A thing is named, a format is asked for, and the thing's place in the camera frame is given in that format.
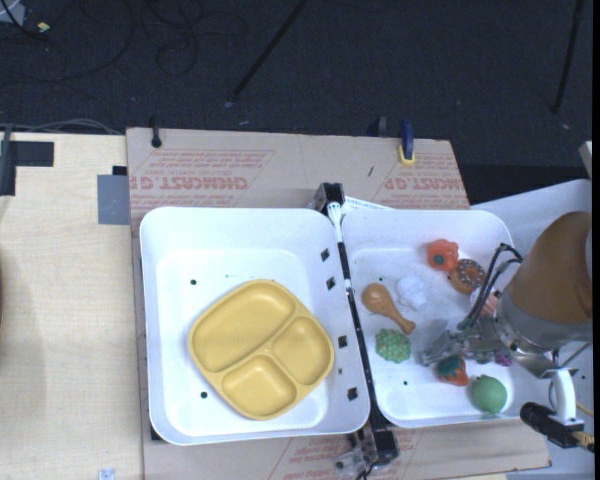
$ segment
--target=white tray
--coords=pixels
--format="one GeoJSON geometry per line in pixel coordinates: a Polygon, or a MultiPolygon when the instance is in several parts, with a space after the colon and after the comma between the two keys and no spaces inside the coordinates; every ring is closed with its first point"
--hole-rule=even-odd
{"type": "Polygon", "coordinates": [[[144,217],[140,245],[149,413],[163,439],[193,445],[349,433],[364,425],[369,395],[327,217],[308,209],[164,207],[144,217]],[[335,351],[327,378],[298,405],[266,421],[244,417],[224,402],[187,349],[194,320],[253,279],[274,280],[295,294],[335,351]]]}
{"type": "MultiPolygon", "coordinates": [[[[468,386],[460,387],[438,380],[434,365],[418,363],[418,354],[431,345],[445,329],[456,325],[470,309],[469,296],[455,290],[447,275],[427,263],[426,246],[439,238],[458,243],[459,257],[471,258],[487,270],[495,249],[511,236],[495,215],[477,210],[356,210],[343,221],[356,307],[369,356],[378,407],[392,423],[406,428],[466,423],[490,418],[517,418],[519,403],[530,374],[517,364],[484,365],[467,360],[470,382],[479,375],[500,380],[507,389],[508,401],[498,415],[486,414],[471,402],[468,386]],[[415,311],[401,305],[395,285],[399,278],[415,274],[426,286],[428,307],[415,311]],[[409,336],[411,358],[402,363],[386,361],[375,352],[375,335],[381,329],[399,329],[393,320],[372,313],[364,306],[361,294],[370,283],[384,284],[396,308],[416,329],[409,336]]],[[[511,258],[501,254],[499,260],[511,258]]],[[[514,268],[505,271],[495,287],[502,289],[514,268]]]]}

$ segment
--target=blue clamp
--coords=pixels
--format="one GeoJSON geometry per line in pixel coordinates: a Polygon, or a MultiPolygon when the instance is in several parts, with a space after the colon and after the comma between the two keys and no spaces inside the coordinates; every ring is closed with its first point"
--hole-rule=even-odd
{"type": "Polygon", "coordinates": [[[398,158],[402,165],[411,165],[416,161],[413,153],[413,128],[406,119],[400,121],[400,135],[402,144],[398,146],[398,158]]]}

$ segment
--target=yellow plate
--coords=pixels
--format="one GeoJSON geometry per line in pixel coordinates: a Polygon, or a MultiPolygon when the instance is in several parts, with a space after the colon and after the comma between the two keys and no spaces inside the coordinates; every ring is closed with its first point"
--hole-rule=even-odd
{"type": "Polygon", "coordinates": [[[245,283],[191,326],[191,357],[222,398],[256,420],[291,409],[328,375],[333,344],[288,289],[266,279],[245,283]]]}

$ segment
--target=brown donut toy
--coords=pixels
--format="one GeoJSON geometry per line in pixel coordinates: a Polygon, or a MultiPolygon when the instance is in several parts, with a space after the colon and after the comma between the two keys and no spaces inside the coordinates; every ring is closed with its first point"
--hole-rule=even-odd
{"type": "Polygon", "coordinates": [[[474,260],[458,260],[456,266],[449,272],[449,280],[453,287],[460,293],[469,294],[476,288],[482,286],[485,281],[486,272],[482,266],[474,260]]]}

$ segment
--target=light wood surface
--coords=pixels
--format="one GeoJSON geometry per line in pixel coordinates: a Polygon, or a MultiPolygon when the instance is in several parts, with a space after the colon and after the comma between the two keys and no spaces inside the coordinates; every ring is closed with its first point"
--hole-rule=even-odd
{"type": "Polygon", "coordinates": [[[15,197],[0,198],[0,479],[140,479],[131,235],[97,209],[125,137],[13,139],[53,141],[55,162],[17,167],[15,197]]]}

